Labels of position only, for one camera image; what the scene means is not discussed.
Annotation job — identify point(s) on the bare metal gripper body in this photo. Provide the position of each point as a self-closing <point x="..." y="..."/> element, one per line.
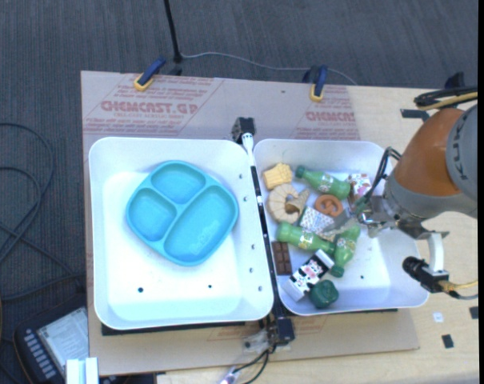
<point x="389" y="216"/>

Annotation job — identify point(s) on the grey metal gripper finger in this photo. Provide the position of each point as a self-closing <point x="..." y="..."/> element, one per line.
<point x="341" y="222"/>
<point x="373" y="229"/>

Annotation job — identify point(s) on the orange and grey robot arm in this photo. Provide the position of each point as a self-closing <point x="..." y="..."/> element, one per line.
<point x="429" y="166"/>

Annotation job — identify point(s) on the orange toy pretzel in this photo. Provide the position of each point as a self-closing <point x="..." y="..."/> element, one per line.
<point x="329" y="205"/>

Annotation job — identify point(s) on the white patterned packet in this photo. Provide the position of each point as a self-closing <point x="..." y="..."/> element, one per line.
<point x="314" y="220"/>

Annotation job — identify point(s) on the green plastic bottle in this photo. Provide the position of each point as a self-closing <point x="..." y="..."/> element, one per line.
<point x="344" y="250"/>
<point x="325" y="182"/>
<point x="301" y="236"/>

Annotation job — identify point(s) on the small printed white carton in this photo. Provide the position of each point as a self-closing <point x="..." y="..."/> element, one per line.
<point x="359" y="186"/>

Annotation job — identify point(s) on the beige toy waffle cone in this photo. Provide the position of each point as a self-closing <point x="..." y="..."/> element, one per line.
<point x="298" y="203"/>

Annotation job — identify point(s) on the white plastic tray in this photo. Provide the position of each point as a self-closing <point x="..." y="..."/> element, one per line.
<point x="369" y="278"/>
<point x="177" y="294"/>

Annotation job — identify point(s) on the white cow print carton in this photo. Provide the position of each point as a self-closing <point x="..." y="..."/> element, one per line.
<point x="307" y="274"/>

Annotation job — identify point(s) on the beige toy croissant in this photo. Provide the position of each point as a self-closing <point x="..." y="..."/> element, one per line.
<point x="277" y="204"/>

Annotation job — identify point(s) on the brown chocolate bar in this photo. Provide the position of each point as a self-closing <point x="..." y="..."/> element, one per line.
<point x="282" y="258"/>

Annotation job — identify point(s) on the green toy bell pepper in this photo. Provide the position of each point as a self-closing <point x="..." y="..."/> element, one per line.
<point x="324" y="293"/>

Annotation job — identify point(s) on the yellow toy fries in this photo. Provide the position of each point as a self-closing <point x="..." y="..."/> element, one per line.
<point x="277" y="175"/>

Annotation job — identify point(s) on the thin black and white rod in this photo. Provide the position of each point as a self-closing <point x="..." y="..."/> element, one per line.
<point x="261" y="210"/>

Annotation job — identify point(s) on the blue divided plate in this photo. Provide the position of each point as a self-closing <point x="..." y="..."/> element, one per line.
<point x="185" y="214"/>

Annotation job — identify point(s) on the brown cardboard board red print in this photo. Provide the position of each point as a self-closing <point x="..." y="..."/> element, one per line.
<point x="225" y="102"/>

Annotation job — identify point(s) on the black cylinder on white bracket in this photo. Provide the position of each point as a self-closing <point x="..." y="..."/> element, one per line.
<point x="423" y="272"/>

